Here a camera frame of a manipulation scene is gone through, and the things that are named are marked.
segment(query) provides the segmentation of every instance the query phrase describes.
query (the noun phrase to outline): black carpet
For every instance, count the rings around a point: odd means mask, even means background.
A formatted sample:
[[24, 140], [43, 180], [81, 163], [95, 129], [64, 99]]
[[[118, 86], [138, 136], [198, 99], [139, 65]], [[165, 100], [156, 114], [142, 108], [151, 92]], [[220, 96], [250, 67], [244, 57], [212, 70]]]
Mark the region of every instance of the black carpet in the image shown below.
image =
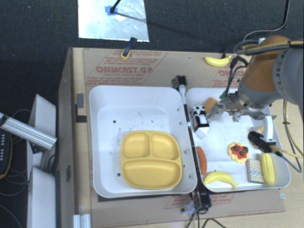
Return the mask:
[[[150, 42], [136, 49], [232, 52], [254, 30], [283, 23], [285, 0], [144, 0]], [[78, 38], [77, 0], [0, 0], [0, 112], [13, 115], [31, 109], [35, 94], [57, 103], [67, 48], [124, 48], [126, 42]], [[303, 38], [304, 0], [291, 0], [284, 29], [278, 34]], [[25, 142], [14, 147], [12, 168], [26, 169]], [[10, 186], [0, 180], [0, 191]], [[27, 192], [0, 195], [0, 204], [26, 227]], [[18, 227], [0, 207], [0, 226]]]

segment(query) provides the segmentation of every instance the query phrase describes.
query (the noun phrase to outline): carrot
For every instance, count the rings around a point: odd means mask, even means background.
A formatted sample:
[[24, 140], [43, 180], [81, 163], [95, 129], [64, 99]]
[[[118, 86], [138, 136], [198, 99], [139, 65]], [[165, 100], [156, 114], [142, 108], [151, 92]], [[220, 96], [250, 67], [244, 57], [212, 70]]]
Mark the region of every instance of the carrot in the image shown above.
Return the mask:
[[199, 169], [200, 169], [200, 173], [202, 175], [206, 174], [207, 171], [207, 160], [206, 160], [206, 156], [204, 151], [202, 150], [201, 147], [196, 147], [196, 154], [198, 155], [199, 158]]

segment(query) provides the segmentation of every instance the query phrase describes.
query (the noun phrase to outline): pizza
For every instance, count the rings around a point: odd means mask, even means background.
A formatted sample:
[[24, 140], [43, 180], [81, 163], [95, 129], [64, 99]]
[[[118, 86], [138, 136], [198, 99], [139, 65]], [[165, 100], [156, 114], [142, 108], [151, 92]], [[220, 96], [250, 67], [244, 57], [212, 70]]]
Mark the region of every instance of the pizza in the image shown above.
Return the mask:
[[239, 164], [244, 164], [249, 157], [248, 148], [238, 142], [231, 143], [227, 152], [231, 159]]

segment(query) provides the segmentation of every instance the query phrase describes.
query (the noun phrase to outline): yellow banana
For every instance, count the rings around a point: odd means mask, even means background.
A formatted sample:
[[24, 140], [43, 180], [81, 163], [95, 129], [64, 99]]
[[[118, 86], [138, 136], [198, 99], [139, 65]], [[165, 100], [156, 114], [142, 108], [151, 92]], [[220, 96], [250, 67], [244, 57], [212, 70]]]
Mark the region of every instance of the yellow banana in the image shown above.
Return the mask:
[[231, 56], [225, 58], [205, 57], [206, 63], [214, 67], [224, 67], [229, 63]]
[[231, 184], [235, 188], [238, 186], [232, 179], [231, 175], [224, 171], [213, 171], [210, 172], [204, 179], [205, 184], [210, 184], [214, 181], [223, 181]]

